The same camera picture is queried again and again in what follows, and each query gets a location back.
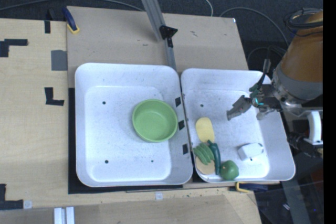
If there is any light green sliced toy vegetable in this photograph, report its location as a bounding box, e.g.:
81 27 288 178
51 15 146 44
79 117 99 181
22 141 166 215
193 142 215 165

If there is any green toy bell pepper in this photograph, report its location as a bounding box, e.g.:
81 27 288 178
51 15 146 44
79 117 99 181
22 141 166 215
219 159 240 181

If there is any yellow oval toy food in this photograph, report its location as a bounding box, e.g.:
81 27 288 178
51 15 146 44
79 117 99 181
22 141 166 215
195 116 215 144

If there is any white plastic tray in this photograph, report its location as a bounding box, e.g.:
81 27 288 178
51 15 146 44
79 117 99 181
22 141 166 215
74 62 194 188
180 68 297 184

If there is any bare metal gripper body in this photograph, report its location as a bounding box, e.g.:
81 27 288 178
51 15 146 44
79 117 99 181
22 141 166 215
251 78 305 116

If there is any black cylinder on white bracket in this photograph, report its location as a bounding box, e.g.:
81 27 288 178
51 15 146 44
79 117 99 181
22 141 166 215
287 110 324 158

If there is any green bowl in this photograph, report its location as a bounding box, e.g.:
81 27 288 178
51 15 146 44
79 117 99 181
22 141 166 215
131 99 179 143

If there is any brown cardboard board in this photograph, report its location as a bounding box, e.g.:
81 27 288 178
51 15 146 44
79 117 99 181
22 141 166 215
66 5 279 192

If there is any white rectangular box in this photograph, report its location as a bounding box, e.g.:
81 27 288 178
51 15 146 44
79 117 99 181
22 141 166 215
237 142 264 162

